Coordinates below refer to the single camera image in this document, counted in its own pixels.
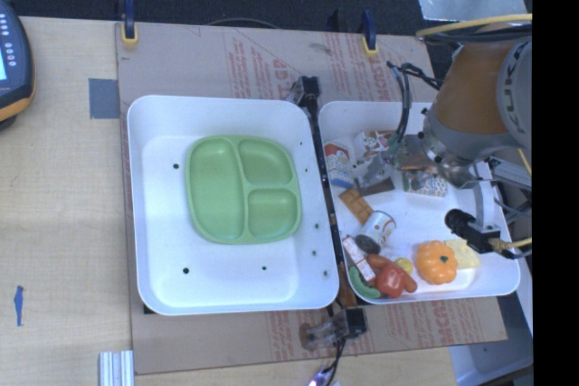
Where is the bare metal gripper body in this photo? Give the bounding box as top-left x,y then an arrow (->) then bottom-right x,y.
392,134 -> 488,191

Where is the green cucumber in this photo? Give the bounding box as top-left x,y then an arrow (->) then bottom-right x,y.
347,266 -> 383,300

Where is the thin black and white rod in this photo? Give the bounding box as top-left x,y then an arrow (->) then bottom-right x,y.
306,93 -> 350,309

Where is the green divided plate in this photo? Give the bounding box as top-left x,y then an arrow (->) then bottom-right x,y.
185,135 -> 303,246

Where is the red and white small carton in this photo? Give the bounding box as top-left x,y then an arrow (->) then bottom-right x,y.
341,234 -> 377,285

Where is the black block with thin wires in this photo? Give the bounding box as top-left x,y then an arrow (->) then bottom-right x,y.
290,75 -> 322,107
303,306 -> 368,350

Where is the red bell pepper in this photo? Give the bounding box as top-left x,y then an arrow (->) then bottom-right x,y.
374,263 -> 406,299

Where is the black cylinder on white bracket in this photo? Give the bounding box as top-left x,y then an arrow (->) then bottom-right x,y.
444,169 -> 502,255

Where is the orange carrot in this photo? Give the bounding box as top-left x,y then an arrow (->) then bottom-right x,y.
365,253 -> 419,295

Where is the white carton colourful print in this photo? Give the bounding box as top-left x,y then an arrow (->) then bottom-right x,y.
402,170 -> 450,199

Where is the brown cardboard board red print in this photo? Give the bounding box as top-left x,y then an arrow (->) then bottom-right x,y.
115,22 -> 509,376

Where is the dark brown chocolate bar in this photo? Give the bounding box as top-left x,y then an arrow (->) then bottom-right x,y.
356,177 -> 396,198

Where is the white plastic tray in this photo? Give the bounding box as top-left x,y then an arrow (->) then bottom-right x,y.
318,100 -> 522,306
127,94 -> 341,316

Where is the orange pumpkin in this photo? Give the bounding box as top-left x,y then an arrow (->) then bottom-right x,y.
414,240 -> 459,286

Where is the white packet orange print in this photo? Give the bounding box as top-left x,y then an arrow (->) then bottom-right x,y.
352,129 -> 395,165

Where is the yellow cheese wedge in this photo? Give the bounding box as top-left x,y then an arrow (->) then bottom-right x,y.
443,238 -> 481,271

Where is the brown biscuit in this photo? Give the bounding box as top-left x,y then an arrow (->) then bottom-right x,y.
337,187 -> 375,225

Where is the white carton blue red print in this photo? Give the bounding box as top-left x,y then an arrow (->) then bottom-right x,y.
323,139 -> 356,190

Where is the small white printed can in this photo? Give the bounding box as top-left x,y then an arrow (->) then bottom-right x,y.
354,210 -> 397,255

